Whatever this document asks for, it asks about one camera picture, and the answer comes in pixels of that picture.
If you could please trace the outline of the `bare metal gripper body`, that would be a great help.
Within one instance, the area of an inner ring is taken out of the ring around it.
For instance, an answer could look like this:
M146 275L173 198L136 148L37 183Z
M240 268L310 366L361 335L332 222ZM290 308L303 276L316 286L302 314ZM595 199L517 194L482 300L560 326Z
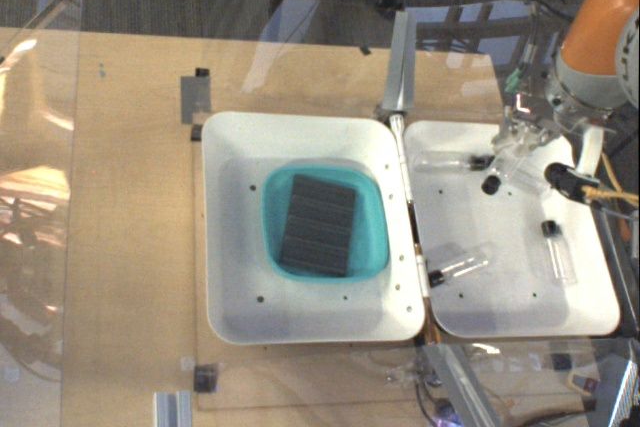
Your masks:
M616 109L600 106L569 93L562 84L534 92L523 83L508 83L509 100L503 111L504 138L557 138L560 134L584 134L592 126L603 127Z

